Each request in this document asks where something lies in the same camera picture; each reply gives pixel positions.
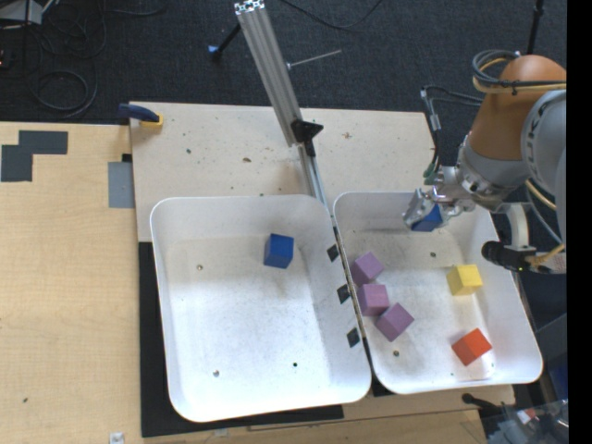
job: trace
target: orange block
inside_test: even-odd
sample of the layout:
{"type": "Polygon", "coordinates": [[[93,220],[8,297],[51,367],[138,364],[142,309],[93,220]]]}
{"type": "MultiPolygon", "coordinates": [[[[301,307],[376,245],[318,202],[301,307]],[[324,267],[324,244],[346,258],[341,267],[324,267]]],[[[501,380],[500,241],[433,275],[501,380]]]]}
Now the orange block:
{"type": "Polygon", "coordinates": [[[474,362],[492,348],[492,345],[485,338],[479,327],[452,344],[452,349],[456,352],[465,366],[474,362]]]}

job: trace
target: purple block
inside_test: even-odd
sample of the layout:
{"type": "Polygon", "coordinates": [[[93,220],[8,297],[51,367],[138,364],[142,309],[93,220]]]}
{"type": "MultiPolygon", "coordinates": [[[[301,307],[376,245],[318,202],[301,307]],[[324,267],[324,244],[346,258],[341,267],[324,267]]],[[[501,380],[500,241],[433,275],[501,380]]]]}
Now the purple block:
{"type": "Polygon", "coordinates": [[[376,327],[392,342],[414,321],[413,316],[398,302],[387,309],[376,321],[376,327]]]}
{"type": "Polygon", "coordinates": [[[358,303],[362,315],[381,315],[390,306],[387,287],[380,284],[365,284],[358,289],[358,303]]]}
{"type": "Polygon", "coordinates": [[[376,259],[372,252],[360,256],[350,267],[351,279],[356,285],[372,283],[385,267],[376,259]]]}

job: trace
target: black bracket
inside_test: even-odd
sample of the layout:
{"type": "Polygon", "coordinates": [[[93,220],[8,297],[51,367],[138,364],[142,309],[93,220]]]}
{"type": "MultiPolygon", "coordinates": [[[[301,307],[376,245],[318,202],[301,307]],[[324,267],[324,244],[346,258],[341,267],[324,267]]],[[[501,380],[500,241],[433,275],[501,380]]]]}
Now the black bracket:
{"type": "Polygon", "coordinates": [[[309,156],[316,156],[313,138],[323,129],[323,126],[318,123],[296,119],[291,123],[291,127],[296,142],[304,143],[304,148],[309,156]]]}

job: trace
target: yellow cube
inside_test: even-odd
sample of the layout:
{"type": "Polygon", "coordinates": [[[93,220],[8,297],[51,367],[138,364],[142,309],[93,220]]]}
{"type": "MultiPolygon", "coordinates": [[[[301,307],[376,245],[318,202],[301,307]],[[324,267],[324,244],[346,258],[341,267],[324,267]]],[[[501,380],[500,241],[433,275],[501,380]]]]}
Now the yellow cube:
{"type": "Polygon", "coordinates": [[[446,275],[452,295],[473,294],[483,286],[477,265],[457,265],[446,275]]]}

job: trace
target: blue block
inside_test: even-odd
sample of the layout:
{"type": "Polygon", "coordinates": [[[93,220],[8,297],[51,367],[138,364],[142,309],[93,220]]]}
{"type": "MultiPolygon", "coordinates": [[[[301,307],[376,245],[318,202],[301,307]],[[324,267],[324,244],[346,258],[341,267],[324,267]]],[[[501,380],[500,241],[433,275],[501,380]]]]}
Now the blue block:
{"type": "Polygon", "coordinates": [[[411,226],[414,232],[431,232],[434,228],[442,225],[442,214],[438,205],[434,205],[431,212],[422,220],[415,222],[411,226]]]}
{"type": "Polygon", "coordinates": [[[272,233],[265,243],[263,264],[276,268],[288,268],[294,256],[294,239],[272,233]]]}

